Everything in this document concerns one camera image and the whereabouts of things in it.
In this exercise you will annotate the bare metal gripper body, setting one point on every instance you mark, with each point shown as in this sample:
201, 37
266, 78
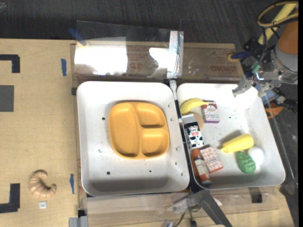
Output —
284, 75

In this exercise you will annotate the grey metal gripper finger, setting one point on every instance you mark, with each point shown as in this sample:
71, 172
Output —
242, 86
263, 90

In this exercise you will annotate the white plastic tray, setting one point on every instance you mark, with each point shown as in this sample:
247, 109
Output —
94, 126
236, 117

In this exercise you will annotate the white carton with red print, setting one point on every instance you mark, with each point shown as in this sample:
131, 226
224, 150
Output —
210, 113

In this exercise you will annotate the tan round biscuit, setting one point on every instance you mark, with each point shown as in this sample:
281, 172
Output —
199, 120

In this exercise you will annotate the yellow banana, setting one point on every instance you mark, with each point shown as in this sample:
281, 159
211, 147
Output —
189, 104

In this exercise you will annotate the yellow squeeze bottle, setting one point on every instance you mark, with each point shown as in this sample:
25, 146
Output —
237, 143

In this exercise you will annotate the white egg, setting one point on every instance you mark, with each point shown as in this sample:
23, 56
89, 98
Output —
256, 155

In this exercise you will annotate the cow print carton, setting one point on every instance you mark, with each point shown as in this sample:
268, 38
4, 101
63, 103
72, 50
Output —
194, 136

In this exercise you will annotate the green grapes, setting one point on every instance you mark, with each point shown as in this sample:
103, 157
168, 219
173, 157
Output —
245, 162

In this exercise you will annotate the orange patterned carton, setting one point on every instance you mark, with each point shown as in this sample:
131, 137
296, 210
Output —
211, 159

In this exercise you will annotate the orange sausage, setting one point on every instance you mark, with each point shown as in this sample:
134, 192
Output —
195, 155

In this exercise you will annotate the orange divided plate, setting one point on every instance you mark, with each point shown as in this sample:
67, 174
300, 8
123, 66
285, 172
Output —
123, 129

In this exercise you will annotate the tan croissant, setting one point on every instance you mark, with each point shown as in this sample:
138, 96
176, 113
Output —
39, 185

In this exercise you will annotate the small white square tag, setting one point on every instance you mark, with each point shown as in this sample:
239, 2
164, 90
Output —
42, 205

